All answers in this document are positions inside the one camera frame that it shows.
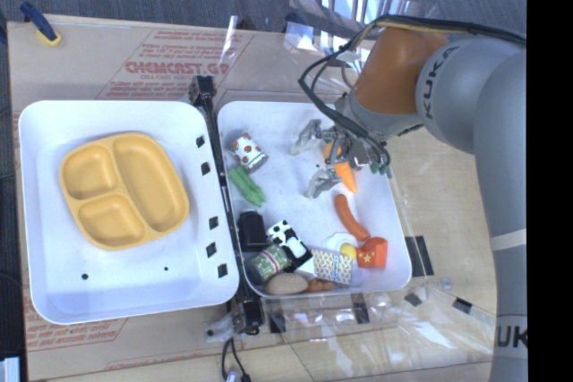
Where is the black and white milk carton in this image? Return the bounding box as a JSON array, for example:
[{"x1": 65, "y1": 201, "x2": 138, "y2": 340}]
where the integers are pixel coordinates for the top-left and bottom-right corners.
[{"x1": 265, "y1": 218, "x2": 314, "y2": 275}]

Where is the tan bread roll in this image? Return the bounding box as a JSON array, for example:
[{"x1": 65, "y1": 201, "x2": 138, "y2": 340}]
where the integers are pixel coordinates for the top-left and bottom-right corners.
[{"x1": 263, "y1": 271, "x2": 310, "y2": 297}]

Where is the brown cardboard board red print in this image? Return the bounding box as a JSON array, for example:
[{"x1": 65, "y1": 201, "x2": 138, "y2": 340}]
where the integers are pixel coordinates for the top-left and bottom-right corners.
[{"x1": 6, "y1": 13, "x2": 499, "y2": 382}]

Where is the black block with thin wires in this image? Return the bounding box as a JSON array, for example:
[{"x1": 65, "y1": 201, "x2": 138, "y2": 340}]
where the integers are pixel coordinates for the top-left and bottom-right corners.
[
  {"x1": 188, "y1": 74, "x2": 218, "y2": 106},
  {"x1": 227, "y1": 296, "x2": 267, "y2": 335}
]

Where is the green asparagus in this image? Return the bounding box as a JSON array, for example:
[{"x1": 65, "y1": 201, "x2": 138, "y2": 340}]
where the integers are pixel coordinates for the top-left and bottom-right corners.
[{"x1": 227, "y1": 165, "x2": 267, "y2": 208}]

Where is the orange sausage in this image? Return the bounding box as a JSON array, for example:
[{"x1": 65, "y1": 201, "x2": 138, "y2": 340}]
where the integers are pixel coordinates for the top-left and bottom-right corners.
[{"x1": 333, "y1": 192, "x2": 372, "y2": 243}]

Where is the orange carrot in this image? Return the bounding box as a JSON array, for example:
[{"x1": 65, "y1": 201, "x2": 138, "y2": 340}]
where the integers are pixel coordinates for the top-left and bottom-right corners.
[{"x1": 323, "y1": 140, "x2": 360, "y2": 195}]

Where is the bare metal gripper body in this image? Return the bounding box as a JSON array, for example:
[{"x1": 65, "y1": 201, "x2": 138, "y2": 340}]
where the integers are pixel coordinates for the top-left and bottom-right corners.
[{"x1": 322, "y1": 124, "x2": 390, "y2": 175}]

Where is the yellow divided plate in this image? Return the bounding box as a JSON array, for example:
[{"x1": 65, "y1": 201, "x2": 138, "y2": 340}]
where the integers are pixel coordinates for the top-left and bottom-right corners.
[{"x1": 58, "y1": 132, "x2": 191, "y2": 251}]

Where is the white plastic tray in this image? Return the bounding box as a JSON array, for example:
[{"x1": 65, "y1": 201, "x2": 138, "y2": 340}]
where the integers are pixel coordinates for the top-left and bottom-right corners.
[
  {"x1": 216, "y1": 100, "x2": 413, "y2": 300},
  {"x1": 17, "y1": 99, "x2": 241, "y2": 326}
]

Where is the red box with yellow stars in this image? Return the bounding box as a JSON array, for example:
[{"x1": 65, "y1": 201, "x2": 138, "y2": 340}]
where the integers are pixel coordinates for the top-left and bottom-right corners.
[{"x1": 355, "y1": 236, "x2": 389, "y2": 270}]

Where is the green and white can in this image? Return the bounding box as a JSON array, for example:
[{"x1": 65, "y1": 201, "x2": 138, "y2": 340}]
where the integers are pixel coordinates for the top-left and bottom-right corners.
[{"x1": 247, "y1": 242, "x2": 292, "y2": 284}]

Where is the brown biscuit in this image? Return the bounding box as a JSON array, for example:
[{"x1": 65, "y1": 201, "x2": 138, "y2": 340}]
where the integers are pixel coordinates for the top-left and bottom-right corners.
[{"x1": 306, "y1": 276, "x2": 337, "y2": 294}]

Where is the white fried egg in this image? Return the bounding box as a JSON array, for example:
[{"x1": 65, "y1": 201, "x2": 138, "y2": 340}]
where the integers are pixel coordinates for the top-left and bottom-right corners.
[{"x1": 323, "y1": 231, "x2": 360, "y2": 261}]

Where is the thin black rod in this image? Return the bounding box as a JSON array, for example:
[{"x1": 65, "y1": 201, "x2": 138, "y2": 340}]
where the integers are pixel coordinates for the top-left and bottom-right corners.
[{"x1": 201, "y1": 92, "x2": 252, "y2": 315}]

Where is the white can with red tomatoes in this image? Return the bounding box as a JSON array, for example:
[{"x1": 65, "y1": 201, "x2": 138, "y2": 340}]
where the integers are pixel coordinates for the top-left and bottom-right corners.
[{"x1": 227, "y1": 132, "x2": 269, "y2": 174}]

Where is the yellow patterned carton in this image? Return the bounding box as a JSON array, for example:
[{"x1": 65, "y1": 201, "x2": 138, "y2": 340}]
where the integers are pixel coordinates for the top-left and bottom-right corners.
[{"x1": 310, "y1": 248, "x2": 355, "y2": 286}]

